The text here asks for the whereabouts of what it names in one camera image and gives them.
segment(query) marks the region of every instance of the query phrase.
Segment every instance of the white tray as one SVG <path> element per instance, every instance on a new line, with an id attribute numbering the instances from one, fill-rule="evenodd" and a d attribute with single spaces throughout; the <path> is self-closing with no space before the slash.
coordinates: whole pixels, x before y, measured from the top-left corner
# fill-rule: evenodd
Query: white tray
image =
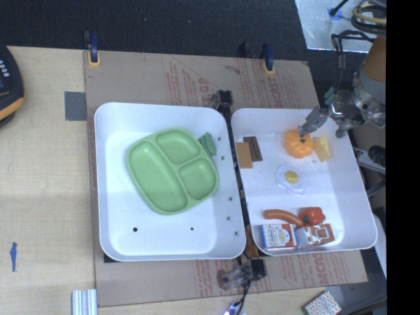
<path id="1" fill-rule="evenodd" d="M 313 139 L 322 135 L 328 139 L 331 158 L 323 163 L 315 152 L 297 159 L 283 146 L 285 132 L 302 125 L 309 113 L 310 110 L 244 108 L 232 116 L 236 142 L 243 142 L 243 137 L 257 137 L 262 154 L 262 161 L 253 162 L 253 168 L 240 169 L 254 242 L 268 255 L 370 248 L 376 242 L 377 229 L 349 137 L 336 138 L 338 126 L 330 118 L 311 133 Z M 280 165 L 307 175 L 310 184 L 303 197 L 292 196 L 276 184 L 274 175 Z M 264 251 L 259 226 L 282 222 L 264 219 L 265 209 L 298 214 L 302 208 L 310 206 L 322 208 L 327 217 L 324 222 L 330 223 L 335 231 L 335 241 L 305 249 L 288 247 Z"/>
<path id="2" fill-rule="evenodd" d="M 213 136 L 219 187 L 176 215 L 141 198 L 125 165 L 134 142 L 178 127 Z M 94 116 L 100 244 L 117 261 L 231 259 L 245 249 L 245 229 L 226 122 L 210 108 L 107 103 Z"/>

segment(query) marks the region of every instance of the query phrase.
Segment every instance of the black device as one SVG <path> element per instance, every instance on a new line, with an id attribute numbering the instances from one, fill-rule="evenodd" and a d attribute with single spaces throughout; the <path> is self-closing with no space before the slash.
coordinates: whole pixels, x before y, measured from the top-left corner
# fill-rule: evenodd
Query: black device
<path id="1" fill-rule="evenodd" d="M 0 43 L 0 127 L 14 117 L 25 98 L 18 65 L 8 48 Z"/>

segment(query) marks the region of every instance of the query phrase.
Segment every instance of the black fabric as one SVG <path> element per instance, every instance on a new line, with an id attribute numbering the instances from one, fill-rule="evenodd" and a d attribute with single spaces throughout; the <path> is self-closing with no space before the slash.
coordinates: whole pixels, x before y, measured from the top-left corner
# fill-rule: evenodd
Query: black fabric
<path id="1" fill-rule="evenodd" d="M 319 97 L 338 73 L 334 52 L 306 48 L 294 0 L 0 0 L 0 9 L 6 45 L 82 49 L 91 30 L 100 50 L 233 57 L 245 40 L 256 56 L 268 42 L 274 59 L 308 62 Z M 347 56 L 350 87 L 365 54 Z"/>

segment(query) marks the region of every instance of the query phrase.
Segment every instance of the egg yolk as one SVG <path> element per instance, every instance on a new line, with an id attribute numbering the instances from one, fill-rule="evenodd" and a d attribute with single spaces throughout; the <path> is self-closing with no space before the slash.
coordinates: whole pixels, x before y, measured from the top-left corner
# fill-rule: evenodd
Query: egg yolk
<path id="1" fill-rule="evenodd" d="M 298 174 L 294 171 L 286 171 L 286 173 L 284 174 L 284 178 L 286 179 L 286 181 L 288 181 L 288 183 L 291 184 L 295 184 L 299 180 Z"/>

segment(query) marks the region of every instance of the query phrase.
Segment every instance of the table surface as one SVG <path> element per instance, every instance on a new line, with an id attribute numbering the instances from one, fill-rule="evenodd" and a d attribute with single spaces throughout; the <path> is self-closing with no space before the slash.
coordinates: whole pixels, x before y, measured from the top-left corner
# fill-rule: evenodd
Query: table surface
<path id="1" fill-rule="evenodd" d="M 66 121 L 64 93 L 85 92 L 83 51 L 9 47 L 27 90 L 0 130 L 0 314 L 71 314 L 95 288 L 85 121 Z M 16 271 L 10 251 L 17 244 Z M 325 288 L 249 294 L 244 312 L 302 314 Z M 98 309 L 98 314 L 222 314 L 232 296 Z"/>

